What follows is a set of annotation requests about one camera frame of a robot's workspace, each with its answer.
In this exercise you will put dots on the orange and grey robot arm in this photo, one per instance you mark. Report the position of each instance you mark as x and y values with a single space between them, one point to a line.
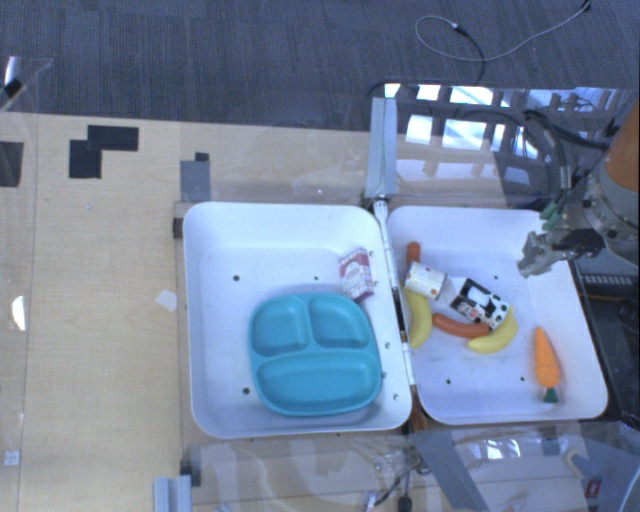
625 160

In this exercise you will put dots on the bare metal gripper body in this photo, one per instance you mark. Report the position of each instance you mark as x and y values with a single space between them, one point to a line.
597 227

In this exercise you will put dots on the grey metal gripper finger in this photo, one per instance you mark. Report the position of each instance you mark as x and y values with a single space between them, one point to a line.
531 267
537 244

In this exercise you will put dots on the orange sausage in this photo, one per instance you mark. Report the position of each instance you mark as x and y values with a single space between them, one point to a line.
460 326
413 251

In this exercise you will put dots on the orange carrot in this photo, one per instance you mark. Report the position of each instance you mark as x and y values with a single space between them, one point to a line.
546 360

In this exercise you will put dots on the white can with orange dots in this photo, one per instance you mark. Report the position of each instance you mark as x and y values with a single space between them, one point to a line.
425 280

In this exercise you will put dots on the white plastic tray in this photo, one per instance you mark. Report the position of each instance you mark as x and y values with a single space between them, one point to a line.
480 390
225 320

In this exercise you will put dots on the yellow banana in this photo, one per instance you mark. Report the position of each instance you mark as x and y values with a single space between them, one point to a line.
419 322
495 342

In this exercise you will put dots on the red and white carton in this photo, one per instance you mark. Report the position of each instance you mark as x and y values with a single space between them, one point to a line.
356 275

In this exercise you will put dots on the blue divided plate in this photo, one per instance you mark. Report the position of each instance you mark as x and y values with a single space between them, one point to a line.
315 375

